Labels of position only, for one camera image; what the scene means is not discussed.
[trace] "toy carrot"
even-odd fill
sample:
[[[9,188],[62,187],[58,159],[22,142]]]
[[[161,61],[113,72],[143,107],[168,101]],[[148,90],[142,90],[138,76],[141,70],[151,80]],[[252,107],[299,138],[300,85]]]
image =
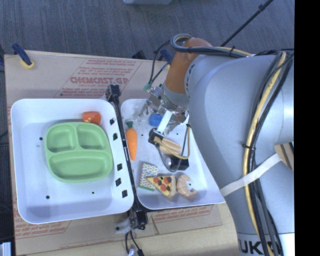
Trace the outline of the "toy carrot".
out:
[[[125,133],[130,158],[132,159],[132,161],[136,160],[137,144],[138,144],[137,131],[133,128],[133,123],[134,122],[132,121],[126,122],[126,125],[129,127],[129,129]]]

